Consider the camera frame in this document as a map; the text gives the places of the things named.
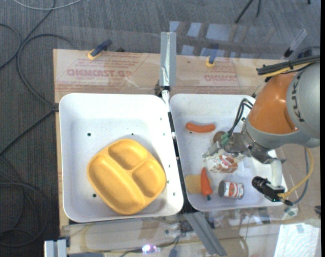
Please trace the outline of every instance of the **yellow plastic plate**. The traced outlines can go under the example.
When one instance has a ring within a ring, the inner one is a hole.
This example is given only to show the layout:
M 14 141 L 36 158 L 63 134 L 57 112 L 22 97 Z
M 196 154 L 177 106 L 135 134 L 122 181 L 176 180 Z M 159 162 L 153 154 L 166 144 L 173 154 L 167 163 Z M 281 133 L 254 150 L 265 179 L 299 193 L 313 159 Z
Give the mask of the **yellow plastic plate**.
M 87 177 L 104 202 L 122 215 L 144 209 L 166 185 L 162 166 L 132 139 L 115 141 L 93 156 Z

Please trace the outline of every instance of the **small can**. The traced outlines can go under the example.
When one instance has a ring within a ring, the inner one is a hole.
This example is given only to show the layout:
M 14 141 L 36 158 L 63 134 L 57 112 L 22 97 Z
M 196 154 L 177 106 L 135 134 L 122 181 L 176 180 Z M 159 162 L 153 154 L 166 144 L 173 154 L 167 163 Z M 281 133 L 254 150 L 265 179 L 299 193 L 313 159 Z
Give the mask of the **small can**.
M 220 197 L 242 199 L 244 195 L 244 185 L 232 181 L 222 180 L 218 186 Z

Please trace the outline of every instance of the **yellow cable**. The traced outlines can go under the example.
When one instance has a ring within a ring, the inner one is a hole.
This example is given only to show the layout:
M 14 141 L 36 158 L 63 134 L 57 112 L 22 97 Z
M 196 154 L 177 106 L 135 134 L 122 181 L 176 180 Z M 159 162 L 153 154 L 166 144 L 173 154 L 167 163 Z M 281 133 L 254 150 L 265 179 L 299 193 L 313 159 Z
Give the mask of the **yellow cable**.
M 299 68 L 299 69 L 301 69 L 302 67 L 305 67 L 305 66 L 307 66 L 309 64 L 310 63 L 305 63 L 305 64 L 300 64 L 300 65 L 295 65 L 294 67 L 301 66 Z M 289 71 L 289 70 L 297 71 L 297 70 L 291 69 L 290 67 L 285 67 L 285 68 L 283 68 L 281 70 L 278 70 L 278 71 L 274 71 L 274 72 L 269 72 L 269 73 L 263 74 L 262 76 L 264 76 L 264 77 L 272 77 L 272 76 L 278 75 L 280 73 L 284 73 L 284 72 Z
M 310 151 L 309 148 L 306 148 L 306 151 L 310 157 L 310 166 L 309 166 L 309 171 L 308 171 L 308 174 L 296 185 L 294 186 L 293 188 L 291 188 L 290 190 L 288 190 L 287 192 L 285 193 L 279 193 L 278 196 L 281 197 L 282 199 L 287 199 L 291 193 L 293 191 L 295 191 L 298 187 L 300 187 L 303 183 L 306 182 L 306 180 L 311 176 L 312 172 L 313 172 L 313 168 L 314 168 L 314 162 L 313 162 L 313 155 Z

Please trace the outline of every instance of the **toy carrot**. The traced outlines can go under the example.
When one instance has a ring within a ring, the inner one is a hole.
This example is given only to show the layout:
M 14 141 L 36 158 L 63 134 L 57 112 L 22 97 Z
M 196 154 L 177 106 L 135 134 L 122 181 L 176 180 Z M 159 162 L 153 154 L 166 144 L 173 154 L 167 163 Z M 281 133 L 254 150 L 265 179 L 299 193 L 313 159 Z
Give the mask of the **toy carrot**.
M 203 196 L 207 196 L 207 200 L 211 200 L 210 195 L 212 194 L 212 188 L 210 186 L 210 182 L 209 179 L 207 177 L 207 173 L 206 173 L 206 168 L 203 167 L 201 170 L 201 174 L 200 174 L 200 187 L 201 187 L 201 194 Z

